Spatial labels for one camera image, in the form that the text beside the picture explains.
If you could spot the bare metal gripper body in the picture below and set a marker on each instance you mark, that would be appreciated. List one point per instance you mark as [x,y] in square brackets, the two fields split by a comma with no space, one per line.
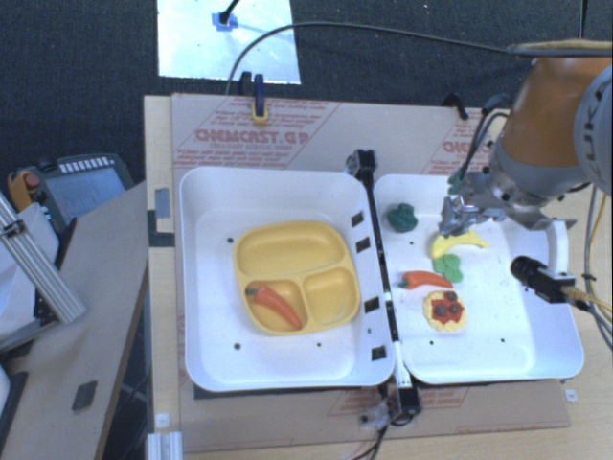
[493,197]

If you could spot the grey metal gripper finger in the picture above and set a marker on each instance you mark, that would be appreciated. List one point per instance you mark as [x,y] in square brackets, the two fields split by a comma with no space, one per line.
[447,218]
[465,219]

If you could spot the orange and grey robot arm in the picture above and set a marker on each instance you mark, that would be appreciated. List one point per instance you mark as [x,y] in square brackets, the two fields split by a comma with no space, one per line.
[546,113]

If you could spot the yellow banana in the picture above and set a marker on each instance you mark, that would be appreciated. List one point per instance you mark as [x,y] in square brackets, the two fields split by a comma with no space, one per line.
[455,245]

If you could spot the dark green broccoli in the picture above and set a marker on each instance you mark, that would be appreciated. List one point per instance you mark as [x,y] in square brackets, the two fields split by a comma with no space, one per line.
[401,217]

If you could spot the light green leafy vegetable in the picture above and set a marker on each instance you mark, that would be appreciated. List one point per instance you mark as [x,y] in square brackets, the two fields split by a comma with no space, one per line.
[450,267]

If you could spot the orange chili pepper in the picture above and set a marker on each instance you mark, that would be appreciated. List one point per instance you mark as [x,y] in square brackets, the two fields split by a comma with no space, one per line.
[426,279]

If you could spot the thin black and white rod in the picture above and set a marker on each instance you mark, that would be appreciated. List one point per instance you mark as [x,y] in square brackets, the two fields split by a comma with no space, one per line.
[383,266]

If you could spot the round yellow and red pizza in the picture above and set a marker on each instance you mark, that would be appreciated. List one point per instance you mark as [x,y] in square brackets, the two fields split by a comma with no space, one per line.
[444,312]

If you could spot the white plastic tray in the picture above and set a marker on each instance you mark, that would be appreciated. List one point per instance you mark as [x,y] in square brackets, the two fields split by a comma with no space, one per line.
[287,194]
[503,333]

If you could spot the yellow divided plate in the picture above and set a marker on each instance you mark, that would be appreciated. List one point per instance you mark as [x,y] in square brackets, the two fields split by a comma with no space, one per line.
[287,247]

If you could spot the brown cardboard board red print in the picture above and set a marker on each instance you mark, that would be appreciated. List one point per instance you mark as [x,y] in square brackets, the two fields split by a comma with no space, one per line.
[297,127]

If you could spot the orange carrot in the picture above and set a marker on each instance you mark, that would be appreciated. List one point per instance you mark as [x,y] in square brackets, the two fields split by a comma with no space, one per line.
[278,305]

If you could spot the black cylinder on white bracket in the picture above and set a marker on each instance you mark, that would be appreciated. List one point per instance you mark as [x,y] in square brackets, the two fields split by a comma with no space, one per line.
[541,278]

